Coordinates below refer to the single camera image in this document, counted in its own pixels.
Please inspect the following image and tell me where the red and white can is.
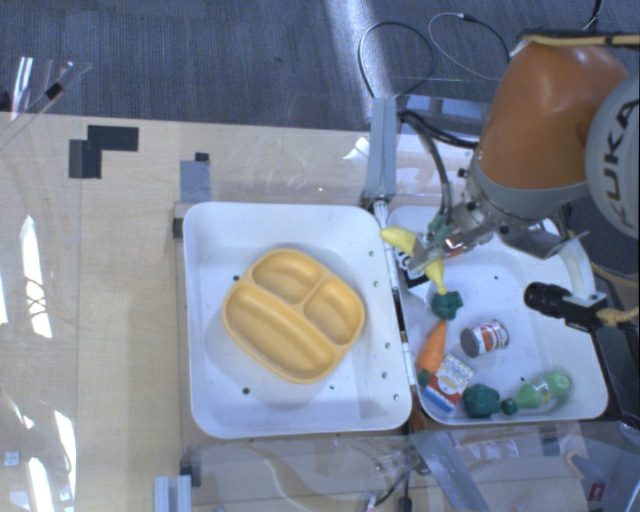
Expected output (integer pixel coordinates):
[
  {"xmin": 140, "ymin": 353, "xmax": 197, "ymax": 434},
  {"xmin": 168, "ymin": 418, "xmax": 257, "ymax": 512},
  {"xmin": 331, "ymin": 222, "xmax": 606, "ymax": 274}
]
[{"xmin": 459, "ymin": 319, "xmax": 511, "ymax": 359}]

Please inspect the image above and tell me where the white plastic tray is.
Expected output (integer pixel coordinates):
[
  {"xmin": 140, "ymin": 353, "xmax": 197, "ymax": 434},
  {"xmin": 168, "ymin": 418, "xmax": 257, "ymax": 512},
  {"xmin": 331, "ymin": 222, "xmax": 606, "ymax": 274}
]
[
  {"xmin": 387, "ymin": 204, "xmax": 610, "ymax": 427},
  {"xmin": 182, "ymin": 201, "xmax": 414, "ymax": 441}
]

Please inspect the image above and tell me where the orange carrot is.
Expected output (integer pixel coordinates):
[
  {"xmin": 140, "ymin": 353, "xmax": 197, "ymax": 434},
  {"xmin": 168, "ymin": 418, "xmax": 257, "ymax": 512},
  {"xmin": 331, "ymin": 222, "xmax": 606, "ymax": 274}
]
[{"xmin": 415, "ymin": 319, "xmax": 449, "ymax": 387}]

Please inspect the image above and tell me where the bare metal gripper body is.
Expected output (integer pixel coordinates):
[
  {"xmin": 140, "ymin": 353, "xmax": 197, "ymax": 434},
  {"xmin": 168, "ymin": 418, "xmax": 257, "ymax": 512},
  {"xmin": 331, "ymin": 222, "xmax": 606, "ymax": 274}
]
[{"xmin": 427, "ymin": 197, "xmax": 502, "ymax": 255}]

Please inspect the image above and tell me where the yellow divided plate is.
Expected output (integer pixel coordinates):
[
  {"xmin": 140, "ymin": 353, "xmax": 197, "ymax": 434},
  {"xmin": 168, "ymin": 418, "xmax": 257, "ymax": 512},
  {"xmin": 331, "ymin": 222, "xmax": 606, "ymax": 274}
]
[{"xmin": 221, "ymin": 247, "xmax": 367, "ymax": 386}]

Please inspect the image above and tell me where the green plastic bottle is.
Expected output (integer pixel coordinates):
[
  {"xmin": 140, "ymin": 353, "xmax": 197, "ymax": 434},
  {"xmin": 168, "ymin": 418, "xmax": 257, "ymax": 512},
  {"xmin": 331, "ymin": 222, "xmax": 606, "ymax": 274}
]
[{"xmin": 500, "ymin": 369, "xmax": 573, "ymax": 417}]

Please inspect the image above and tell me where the white and red carton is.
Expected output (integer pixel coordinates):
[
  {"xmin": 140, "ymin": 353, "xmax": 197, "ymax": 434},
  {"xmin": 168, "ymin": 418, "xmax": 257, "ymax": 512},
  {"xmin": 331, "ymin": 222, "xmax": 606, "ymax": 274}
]
[{"xmin": 423, "ymin": 353, "xmax": 475, "ymax": 413}]

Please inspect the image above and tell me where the black cylinder on white bracket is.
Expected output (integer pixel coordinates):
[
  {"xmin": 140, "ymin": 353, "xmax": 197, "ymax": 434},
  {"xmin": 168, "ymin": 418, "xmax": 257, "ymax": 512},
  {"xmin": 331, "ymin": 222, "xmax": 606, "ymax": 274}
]
[{"xmin": 523, "ymin": 234, "xmax": 610, "ymax": 332}]

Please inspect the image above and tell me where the green broccoli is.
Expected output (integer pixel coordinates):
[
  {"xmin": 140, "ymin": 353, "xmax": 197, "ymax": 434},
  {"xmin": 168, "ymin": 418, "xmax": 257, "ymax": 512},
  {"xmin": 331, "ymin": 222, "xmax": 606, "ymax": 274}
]
[{"xmin": 431, "ymin": 290, "xmax": 464, "ymax": 322}]

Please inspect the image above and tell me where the dark green pepper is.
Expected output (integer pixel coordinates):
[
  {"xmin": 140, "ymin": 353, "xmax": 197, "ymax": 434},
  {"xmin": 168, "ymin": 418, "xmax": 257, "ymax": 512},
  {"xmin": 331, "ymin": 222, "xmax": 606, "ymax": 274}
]
[{"xmin": 461, "ymin": 383, "xmax": 502, "ymax": 420}]

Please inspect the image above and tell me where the yellow banana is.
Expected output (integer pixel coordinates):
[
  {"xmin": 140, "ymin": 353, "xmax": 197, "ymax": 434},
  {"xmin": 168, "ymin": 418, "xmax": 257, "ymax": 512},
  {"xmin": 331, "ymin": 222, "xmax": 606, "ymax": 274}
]
[{"xmin": 379, "ymin": 225, "xmax": 448, "ymax": 296}]

